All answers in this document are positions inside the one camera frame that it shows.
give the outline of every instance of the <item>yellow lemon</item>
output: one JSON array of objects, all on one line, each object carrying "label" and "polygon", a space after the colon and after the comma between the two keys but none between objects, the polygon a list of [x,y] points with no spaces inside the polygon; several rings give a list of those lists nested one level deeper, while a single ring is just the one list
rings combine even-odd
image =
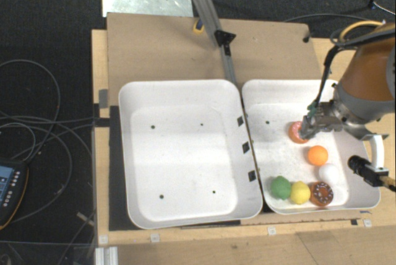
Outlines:
[{"label": "yellow lemon", "polygon": [[303,204],[311,197],[311,190],[302,181],[297,181],[291,186],[290,199],[297,204]]}]

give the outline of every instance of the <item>donut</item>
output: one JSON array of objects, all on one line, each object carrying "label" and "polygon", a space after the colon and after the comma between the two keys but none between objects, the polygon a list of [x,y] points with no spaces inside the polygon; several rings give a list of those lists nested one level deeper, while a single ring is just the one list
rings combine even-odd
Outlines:
[{"label": "donut", "polygon": [[307,141],[309,141],[309,139],[302,139],[299,134],[298,131],[301,129],[301,121],[297,121],[297,122],[293,122],[290,127],[289,127],[289,137],[290,139],[297,144],[304,144],[307,143]]},{"label": "donut", "polygon": [[311,185],[311,202],[319,207],[324,207],[333,201],[332,188],[323,181]]}]

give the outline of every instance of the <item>wooden board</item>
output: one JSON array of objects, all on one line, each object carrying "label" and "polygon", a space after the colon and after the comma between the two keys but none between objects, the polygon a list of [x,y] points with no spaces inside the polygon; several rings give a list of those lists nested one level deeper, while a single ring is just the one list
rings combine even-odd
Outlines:
[{"label": "wooden board", "polygon": [[396,227],[119,246],[120,265],[393,264]]},{"label": "wooden board", "polygon": [[[93,83],[94,83],[94,101],[98,103],[98,89],[107,88],[107,32],[93,31]],[[327,50],[331,47],[328,40],[313,39],[309,42],[310,46],[314,45],[317,51],[317,58],[321,62]],[[345,70],[349,59],[353,53],[345,53],[335,59],[333,65],[332,78],[337,80],[340,74]],[[100,109],[101,116],[108,115],[108,109]],[[394,158],[395,158],[395,127],[394,115],[386,116],[379,123],[374,123],[378,132],[388,132],[390,137],[385,142],[385,165],[391,169],[391,175],[394,176]],[[283,216],[272,214],[262,220],[260,215],[258,219],[244,220],[244,225],[226,228],[168,228],[154,231],[114,231],[108,230],[108,174],[109,174],[109,132],[107,128],[95,129],[95,152],[96,152],[96,189],[97,189],[97,227],[98,236],[101,246],[106,245],[124,245],[150,242],[152,233],[160,234],[162,242],[189,242],[211,240],[212,243],[222,245],[226,239],[244,240],[249,237],[267,237],[268,228],[275,227],[279,235],[288,235],[299,232],[323,232],[334,231],[337,229],[354,230],[356,227],[363,228],[363,220],[371,219],[373,226],[396,224],[394,217],[396,213],[395,196],[389,190],[382,190],[382,199],[377,208],[363,211],[335,211],[323,215],[324,218],[317,218],[319,214],[306,214],[299,216]],[[358,219],[357,226],[351,225],[351,219]]]},{"label": "wooden board", "polygon": [[[224,79],[220,51],[206,33],[192,32],[194,18],[108,14],[110,105],[131,81]],[[231,44],[238,87],[250,79],[319,79],[304,24],[220,20],[237,34]]]}]

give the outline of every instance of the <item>white handle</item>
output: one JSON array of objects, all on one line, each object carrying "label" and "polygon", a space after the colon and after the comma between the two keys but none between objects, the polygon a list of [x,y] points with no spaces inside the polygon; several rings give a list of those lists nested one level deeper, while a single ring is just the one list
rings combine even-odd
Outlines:
[{"label": "white handle", "polygon": [[384,166],[385,159],[382,135],[373,135],[369,141],[371,146],[371,166],[373,168],[381,168]]}]

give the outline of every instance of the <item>chocolate donut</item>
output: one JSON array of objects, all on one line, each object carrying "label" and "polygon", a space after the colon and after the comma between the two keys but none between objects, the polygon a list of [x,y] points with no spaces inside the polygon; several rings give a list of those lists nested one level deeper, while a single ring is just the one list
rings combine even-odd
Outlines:
[{"label": "chocolate donut", "polygon": [[324,207],[333,201],[332,188],[323,181],[311,185],[311,202],[319,207]]}]

